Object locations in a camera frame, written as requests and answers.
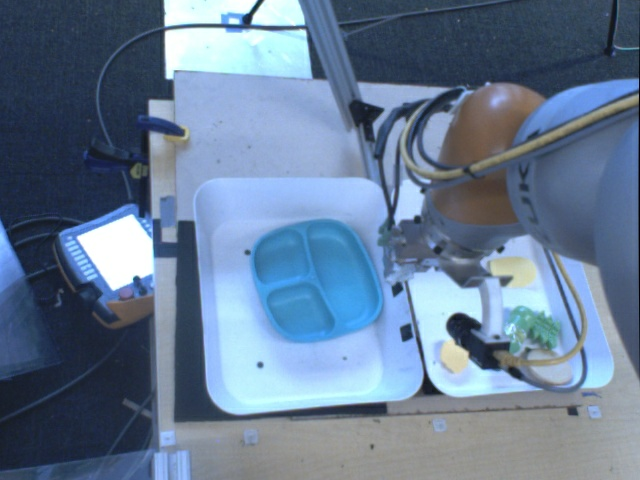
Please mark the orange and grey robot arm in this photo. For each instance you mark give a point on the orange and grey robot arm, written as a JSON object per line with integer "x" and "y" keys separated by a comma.
{"x": 565, "y": 188}

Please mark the yellow oval toy food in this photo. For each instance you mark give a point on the yellow oval toy food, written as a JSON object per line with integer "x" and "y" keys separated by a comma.
{"x": 517, "y": 272}

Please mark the yellow wedge toy food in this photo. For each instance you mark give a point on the yellow wedge toy food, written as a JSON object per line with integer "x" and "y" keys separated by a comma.
{"x": 453, "y": 358}

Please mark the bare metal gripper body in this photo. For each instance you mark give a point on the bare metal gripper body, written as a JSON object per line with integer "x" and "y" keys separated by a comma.
{"x": 417, "y": 253}

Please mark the tan bread slice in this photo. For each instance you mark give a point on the tan bread slice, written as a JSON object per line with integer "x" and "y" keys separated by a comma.
{"x": 552, "y": 370}

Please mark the black cylinder on white bracket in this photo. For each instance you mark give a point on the black cylinder on white bracket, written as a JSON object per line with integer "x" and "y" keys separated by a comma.
{"x": 475, "y": 340}

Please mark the pale wood board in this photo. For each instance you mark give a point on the pale wood board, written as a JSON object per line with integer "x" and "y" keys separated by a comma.
{"x": 260, "y": 128}

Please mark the blue divided plate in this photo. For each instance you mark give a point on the blue divided plate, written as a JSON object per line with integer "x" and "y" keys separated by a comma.
{"x": 345, "y": 278}

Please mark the white plastic tray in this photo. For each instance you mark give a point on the white plastic tray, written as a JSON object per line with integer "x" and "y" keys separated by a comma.
{"x": 235, "y": 348}
{"x": 575, "y": 318}

